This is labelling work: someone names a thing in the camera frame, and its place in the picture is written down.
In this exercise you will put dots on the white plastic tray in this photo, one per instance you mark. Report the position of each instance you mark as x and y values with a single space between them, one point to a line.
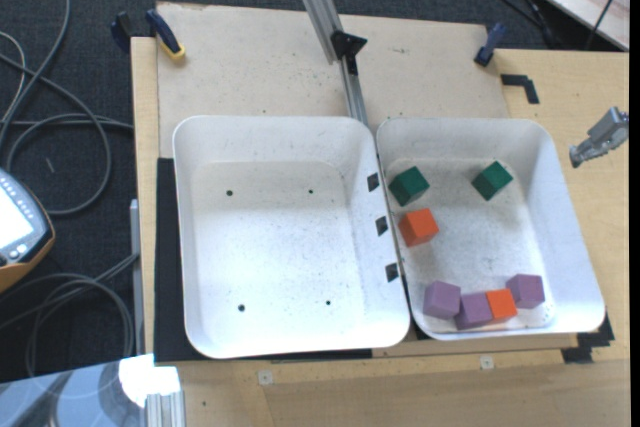
280 240
480 240

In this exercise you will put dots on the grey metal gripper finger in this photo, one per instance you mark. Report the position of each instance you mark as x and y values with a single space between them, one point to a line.
581 153

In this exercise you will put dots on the orange cube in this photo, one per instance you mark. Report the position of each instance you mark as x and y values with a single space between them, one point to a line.
501 305
418 227

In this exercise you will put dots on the green cube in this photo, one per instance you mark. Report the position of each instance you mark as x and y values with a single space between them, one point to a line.
492 180
409 186

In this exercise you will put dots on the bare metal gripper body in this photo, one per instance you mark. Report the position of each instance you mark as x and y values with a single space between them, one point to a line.
612 124

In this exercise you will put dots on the purple cube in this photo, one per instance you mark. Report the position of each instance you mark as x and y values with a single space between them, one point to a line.
526 290
441 299
472 311

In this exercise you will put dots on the pale brown flat board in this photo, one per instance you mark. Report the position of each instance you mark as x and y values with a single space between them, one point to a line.
250 65

